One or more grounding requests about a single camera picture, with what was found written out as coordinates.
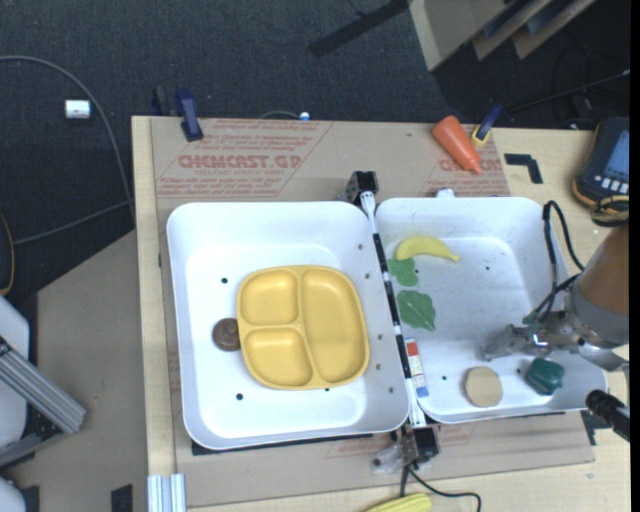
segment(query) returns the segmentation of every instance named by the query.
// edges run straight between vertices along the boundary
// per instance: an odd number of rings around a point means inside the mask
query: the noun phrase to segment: blue clamp
[[[489,113],[485,116],[482,122],[475,127],[471,133],[471,142],[477,147],[484,146],[485,142],[489,139],[489,133],[491,127],[498,119],[498,116],[502,113],[502,105],[496,103]]]
[[[176,91],[176,111],[179,116],[184,116],[180,126],[187,140],[191,142],[202,139],[202,130],[196,117],[195,101],[187,87]]]

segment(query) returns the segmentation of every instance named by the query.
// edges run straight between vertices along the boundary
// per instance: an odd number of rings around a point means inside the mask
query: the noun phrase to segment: green object
[[[402,286],[415,286],[418,284],[418,276],[415,268],[416,262],[413,258],[407,260],[389,260],[389,272],[398,280]]]
[[[414,290],[402,290],[396,297],[400,319],[416,329],[435,331],[436,310],[433,301],[425,293]]]
[[[536,358],[529,366],[525,380],[538,393],[543,395],[553,395],[553,392],[562,387],[562,377],[564,368],[558,363]]]

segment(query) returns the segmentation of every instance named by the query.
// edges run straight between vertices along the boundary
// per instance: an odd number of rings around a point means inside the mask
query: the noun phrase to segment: black cable
[[[526,323],[534,323],[540,322],[543,323],[551,310],[553,309],[553,304],[555,302],[556,295],[560,293],[562,290],[567,288],[577,277],[575,275],[570,277],[566,281],[564,281],[561,285],[558,286],[558,261],[556,258],[555,249],[553,247],[553,240],[551,238],[551,209],[554,209],[560,218],[560,223],[562,225],[562,231],[564,234],[565,243],[567,245],[567,249],[569,250],[569,254],[571,255],[571,259],[576,264],[576,266],[580,269],[580,271],[584,270],[584,265],[580,263],[580,260],[576,256],[573,245],[571,244],[571,237],[569,235],[569,228],[567,227],[567,222],[564,218],[564,214],[562,210],[558,206],[555,201],[548,201],[543,209],[542,209],[542,219],[544,220],[544,237],[545,243],[547,246],[547,252],[549,253],[549,261],[552,266],[553,277],[551,280],[551,292],[544,298],[544,300],[536,307],[529,315],[527,315],[525,322]]]
[[[592,46],[588,46],[586,44],[584,44],[575,34],[572,33],[572,31],[570,30],[570,27],[564,27],[563,29],[564,34],[572,41],[572,44],[565,48],[564,50],[561,51],[561,53],[558,55],[558,58],[556,59],[556,63],[554,65],[554,73],[552,76],[552,88],[554,90],[554,92],[556,92],[556,83],[557,83],[557,78],[558,78],[558,73],[557,73],[557,68],[559,68],[560,65],[560,60],[565,56],[566,52],[568,50],[571,49],[576,49],[579,52],[581,52],[582,54],[582,67],[583,67],[583,71],[584,71],[584,78],[583,78],[583,90],[580,91],[582,96],[584,97],[585,101],[589,102],[589,103],[593,103],[592,99],[589,98],[589,93],[593,93],[593,94],[597,94],[598,90],[595,86],[588,86],[586,84],[589,84],[589,82],[592,81],[591,79],[591,64],[593,62],[593,58],[599,58],[601,59],[601,62],[607,63],[607,64],[611,64],[611,63],[619,63],[621,67],[628,67],[629,66],[629,59],[625,54],[616,54],[616,53],[610,53],[610,52],[605,52],[602,50],[599,50],[597,48],[594,48]],[[628,102],[629,98],[628,96],[623,96],[621,98],[618,98],[617,101],[619,102]],[[557,110],[557,102],[554,102],[554,114],[556,117],[556,121],[559,120],[559,114],[558,114],[558,110]],[[567,120],[562,121],[561,123],[559,123],[558,128],[562,128],[562,125],[566,125],[567,124]]]
[[[418,474],[411,469],[408,465],[405,466],[402,470],[402,488],[401,488],[401,496],[404,496],[404,492],[405,492],[405,487],[406,487],[406,482],[407,482],[407,478],[409,476],[409,473],[411,473],[411,475],[413,476],[413,478],[415,478],[421,485],[423,485],[424,487],[426,487],[427,489],[429,489],[431,492],[438,494],[440,496],[444,496],[445,498],[466,498],[466,497],[471,497],[471,498],[475,498],[476,500],[478,500],[478,508],[476,509],[476,512],[480,512],[480,510],[482,509],[482,499],[480,498],[480,495],[475,493],[475,492],[457,492],[457,493],[449,493],[449,492],[442,492],[439,491],[437,489],[434,489],[433,487],[431,487],[427,482],[425,482],[424,480],[422,480]]]
[[[103,123],[105,125],[105,128],[107,129],[107,133],[109,134],[109,139],[111,140],[111,145],[113,146],[113,150],[114,150],[114,152],[116,154],[116,160],[118,162],[118,168],[120,169],[120,176],[122,178],[122,185],[124,186],[124,191],[125,191],[125,194],[127,196],[127,204],[129,205],[129,209],[131,211],[131,220],[133,221],[133,225],[135,226],[136,225],[136,213],[135,213],[135,208],[134,208],[134,205],[133,205],[133,198],[131,197],[131,192],[129,191],[129,185],[127,183],[127,177],[126,177],[126,173],[125,173],[125,170],[124,170],[124,165],[122,164],[122,159],[120,158],[120,152],[118,151],[118,144],[116,143],[116,138],[113,135],[113,130],[111,129],[111,125],[109,124],[109,120],[107,119],[107,116],[105,115],[104,111],[102,110],[102,107],[100,106],[100,103],[98,103],[98,100],[95,99],[93,94],[91,94],[91,91],[89,91],[89,89],[80,80],[78,80],[75,76],[73,76],[71,73],[69,73],[66,69],[61,68],[57,64],[54,64],[54,63],[49,62],[49,61],[44,60],[44,59],[40,59],[38,57],[29,57],[29,56],[26,56],[26,55],[2,55],[2,56],[0,56],[0,62],[9,62],[9,61],[34,62],[36,64],[41,64],[43,66],[47,66],[47,67],[49,67],[51,69],[54,69],[54,70],[58,71],[59,73],[62,73],[67,78],[69,78],[69,80],[71,80],[78,87],[80,87],[80,89],[82,89],[84,91],[84,93],[89,97],[89,99],[92,101],[92,103],[95,105],[96,109],[98,110],[98,113],[100,114],[100,117],[102,118],[102,121],[103,121]]]
[[[567,46],[565,48],[563,48],[562,50],[560,50],[560,53],[558,54],[558,56],[556,57],[556,60],[553,64],[553,70],[551,71],[551,94],[555,95],[558,93],[558,72],[560,70],[561,67],[561,63],[564,60],[564,58],[567,56],[567,54],[575,49],[579,49],[579,46],[574,42],[573,44],[571,44],[570,46]],[[553,101],[551,103],[551,106],[553,108],[553,116],[556,120],[556,125],[557,128],[560,128],[561,124],[564,121],[560,121],[561,119],[561,115],[560,112],[558,110],[558,102],[557,101]]]
[[[539,105],[541,103],[546,103],[547,101],[551,101],[551,100],[556,100],[559,98],[563,98],[565,96],[569,96],[570,94],[576,93],[576,92],[584,92],[585,89],[590,89],[592,87],[595,87],[596,85],[601,85],[607,82],[611,82],[612,80],[616,80],[618,78],[623,78],[625,76],[630,76],[631,75],[631,68],[625,68],[621,71],[618,71],[616,74],[605,77],[605,78],[601,78],[600,80],[596,80],[595,82],[591,82],[588,84],[582,84],[579,85],[578,87],[574,87],[572,89],[568,89],[566,91],[562,91],[562,92],[558,92],[556,94],[552,94],[551,96],[547,96],[546,98],[540,98],[534,101],[530,101],[528,103],[524,103],[521,105],[516,105],[514,107],[511,107],[510,109],[507,110],[507,112],[509,114],[515,114],[516,112],[520,112],[521,110],[530,108],[530,107],[534,107],[536,105]]]
[[[99,212],[96,213],[92,213],[91,215],[87,215],[86,217],[83,217],[82,219],[76,220],[74,222],[70,222],[69,224],[65,224],[64,226],[60,226],[58,228],[54,228],[51,229],[49,231],[45,231],[44,233],[39,233],[37,235],[33,235],[33,236],[29,236],[26,238],[21,238],[20,240],[14,240],[13,245],[21,245],[21,244],[26,244],[29,242],[34,242],[36,240],[40,240],[41,238],[45,238],[47,236],[51,236],[51,235],[55,235],[57,233],[60,233],[61,231],[66,231],[67,229],[71,229],[79,224],[82,224],[83,222],[87,222],[91,219],[95,219],[96,217],[99,217],[101,215],[104,215],[105,213],[109,213],[113,210],[117,210],[118,208],[122,208],[124,206],[127,206],[129,203],[127,203],[127,201],[123,201],[122,203],[118,203],[115,204],[113,206],[109,206],[108,208],[105,208],[104,210],[100,210]]]
[[[558,214],[558,218],[560,219],[560,224],[562,225],[562,233],[564,236],[564,241],[567,244],[567,250],[569,251],[569,255],[571,256],[571,259],[575,263],[576,267],[578,267],[580,270],[584,270],[584,265],[580,263],[580,260],[578,259],[578,257],[576,256],[576,253],[573,250],[573,245],[571,244],[571,237],[569,235],[569,228],[567,227],[567,221],[564,218],[564,214],[562,213],[562,210],[560,209],[560,207],[555,201],[549,201],[547,205],[548,206],[545,205],[546,215],[547,215],[546,222],[550,221],[549,208],[553,208]]]

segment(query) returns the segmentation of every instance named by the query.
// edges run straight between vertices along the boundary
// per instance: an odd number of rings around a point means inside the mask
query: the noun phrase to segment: black bracket
[[[346,188],[338,199],[360,206],[360,193],[369,191],[374,195],[378,192],[378,179],[374,171],[353,171]]]
[[[540,174],[538,162],[534,160],[531,155],[505,153],[504,159],[509,165],[526,165],[527,169],[529,169],[531,182],[536,184],[542,183],[542,175]]]

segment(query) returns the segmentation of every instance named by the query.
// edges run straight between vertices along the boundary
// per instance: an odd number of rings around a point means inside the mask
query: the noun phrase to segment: wooden shelf
[[[410,11],[427,68],[434,71],[468,43],[483,60],[511,39],[524,59],[594,2],[424,0],[411,2]]]

